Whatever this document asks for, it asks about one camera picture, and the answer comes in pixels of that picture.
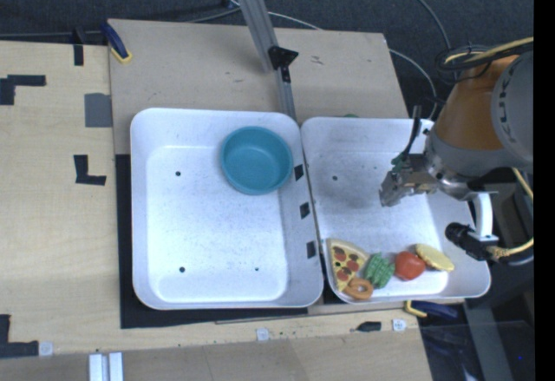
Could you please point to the black cylinder on white bracket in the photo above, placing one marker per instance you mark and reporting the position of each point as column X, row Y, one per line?
column 466, row 238

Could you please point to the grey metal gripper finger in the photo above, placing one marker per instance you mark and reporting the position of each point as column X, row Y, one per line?
column 403, row 195
column 388, row 195

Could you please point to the yellow biscuit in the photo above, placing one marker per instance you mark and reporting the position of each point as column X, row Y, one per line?
column 433, row 258

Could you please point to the orange doughnut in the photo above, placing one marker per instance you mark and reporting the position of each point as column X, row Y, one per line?
column 353, row 290

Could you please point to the red tomato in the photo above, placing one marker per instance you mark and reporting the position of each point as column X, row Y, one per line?
column 409, row 266

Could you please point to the brown cardboard board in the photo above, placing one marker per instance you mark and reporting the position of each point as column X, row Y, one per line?
column 195, row 67

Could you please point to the white plastic tray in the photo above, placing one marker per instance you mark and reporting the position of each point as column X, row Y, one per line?
column 208, row 231
column 360, row 162

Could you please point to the teal bowl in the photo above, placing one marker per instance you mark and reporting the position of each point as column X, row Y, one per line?
column 256, row 160

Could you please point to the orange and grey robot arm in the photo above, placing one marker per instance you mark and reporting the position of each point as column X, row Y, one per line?
column 474, row 123

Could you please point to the green broccoli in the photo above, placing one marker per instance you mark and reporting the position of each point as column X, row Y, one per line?
column 378, row 270

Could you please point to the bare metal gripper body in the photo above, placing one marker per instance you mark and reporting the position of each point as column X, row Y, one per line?
column 418, row 177

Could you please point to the yellow pizza slice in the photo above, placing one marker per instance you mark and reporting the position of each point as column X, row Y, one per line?
column 342, row 260

